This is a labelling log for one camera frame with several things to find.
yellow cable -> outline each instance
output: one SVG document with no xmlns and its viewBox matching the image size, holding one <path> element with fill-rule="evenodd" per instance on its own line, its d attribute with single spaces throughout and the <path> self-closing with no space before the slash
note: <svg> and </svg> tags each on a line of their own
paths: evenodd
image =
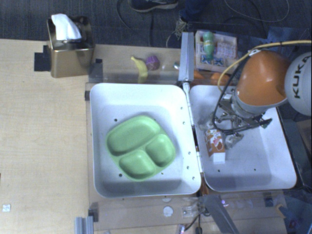
<svg viewBox="0 0 312 234">
<path fill-rule="evenodd" d="M 258 49 L 258 48 L 271 48 L 271 47 L 276 47 L 276 46 L 285 46 L 285 45 L 293 45 L 293 44 L 312 44 L 312 41 L 311 40 L 295 40 L 295 41 L 283 41 L 283 42 L 273 42 L 273 43 L 267 43 L 267 44 L 262 44 L 262 45 L 258 45 L 254 48 L 252 48 L 247 54 L 245 54 L 242 58 L 240 58 L 239 60 L 237 60 L 236 62 L 234 62 L 233 64 L 231 64 L 229 67 L 227 67 L 223 72 L 222 74 L 220 75 L 219 77 L 219 80 L 218 80 L 218 89 L 220 91 L 222 91 L 221 87 L 220 87 L 220 83 L 221 83 L 221 80 L 223 78 L 223 76 L 231 69 L 233 68 L 235 65 L 237 65 L 238 63 L 240 63 L 241 61 L 243 61 L 244 59 L 246 59 L 250 52 L 255 50 L 255 49 Z"/>
</svg>

white cable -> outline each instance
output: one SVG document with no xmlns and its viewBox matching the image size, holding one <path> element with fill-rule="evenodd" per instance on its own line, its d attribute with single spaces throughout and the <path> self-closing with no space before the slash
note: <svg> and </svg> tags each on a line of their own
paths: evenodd
<svg viewBox="0 0 312 234">
<path fill-rule="evenodd" d="M 284 20 L 284 19 L 288 16 L 288 14 L 289 14 L 289 9 L 290 9 L 289 2 L 288 2 L 288 0 L 286 0 L 286 3 L 287 3 L 287 13 L 286 13 L 286 15 L 285 15 L 282 19 L 280 19 L 280 20 L 270 21 L 270 20 L 262 20 L 262 19 L 259 19 L 259 18 L 253 18 L 253 17 L 250 17 L 250 16 L 245 15 L 245 14 L 243 14 L 243 13 L 240 13 L 239 11 L 233 9 L 233 8 L 226 2 L 226 0 L 224 0 L 224 2 L 225 2 L 225 4 L 226 4 L 231 10 L 235 11 L 236 13 L 238 13 L 238 14 L 240 14 L 240 15 L 242 15 L 242 16 L 245 16 L 245 17 L 247 17 L 247 18 L 250 18 L 250 19 L 253 19 L 253 20 L 257 20 L 257 21 L 263 21 L 263 22 L 280 22 L 280 21 Z"/>
</svg>

dark gray floor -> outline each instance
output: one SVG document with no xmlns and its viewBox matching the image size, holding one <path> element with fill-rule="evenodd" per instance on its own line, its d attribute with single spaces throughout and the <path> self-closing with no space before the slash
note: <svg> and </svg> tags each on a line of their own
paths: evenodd
<svg viewBox="0 0 312 234">
<path fill-rule="evenodd" d="M 140 14 L 132 11 L 126 0 L 120 5 L 121 16 L 128 29 L 117 15 L 118 0 L 0 0 L 0 38 L 47 40 L 46 20 L 51 14 L 66 13 L 70 16 L 87 16 L 92 24 L 96 43 L 136 46 L 164 47 L 166 38 L 174 30 L 178 11 L 185 0 L 180 0 L 178 8 L 170 11 L 154 11 Z M 263 20 L 280 20 L 287 12 L 286 0 L 252 0 L 259 13 L 247 0 L 227 0 L 234 9 L 251 17 Z M 312 0 L 288 0 L 289 14 L 280 22 L 260 22 L 242 18 L 228 8 L 224 0 L 213 0 L 204 11 L 195 28 L 217 30 L 226 22 L 232 24 L 233 33 L 241 31 L 241 25 L 248 29 L 246 34 L 263 37 L 270 26 L 308 28 L 311 34 Z M 153 30 L 150 26 L 154 19 Z"/>
</svg>

gold box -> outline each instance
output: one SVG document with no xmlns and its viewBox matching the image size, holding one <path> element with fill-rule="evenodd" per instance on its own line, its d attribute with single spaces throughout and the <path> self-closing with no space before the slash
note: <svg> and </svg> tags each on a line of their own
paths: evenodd
<svg viewBox="0 0 312 234">
<path fill-rule="evenodd" d="M 87 75 L 95 48 L 91 25 L 87 17 L 70 17 L 80 30 L 80 40 L 57 40 L 56 28 L 47 20 L 51 76 L 54 78 Z"/>
</svg>

banana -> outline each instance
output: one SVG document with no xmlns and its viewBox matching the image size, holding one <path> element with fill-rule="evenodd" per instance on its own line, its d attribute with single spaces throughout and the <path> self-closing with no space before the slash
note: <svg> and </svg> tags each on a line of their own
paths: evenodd
<svg viewBox="0 0 312 234">
<path fill-rule="evenodd" d="M 131 57 L 131 60 L 135 62 L 136 67 L 138 69 L 138 78 L 137 78 L 137 82 L 138 83 L 144 83 L 147 79 L 147 67 L 145 62 L 143 62 L 140 59 L 136 59 L 134 57 Z"/>
</svg>

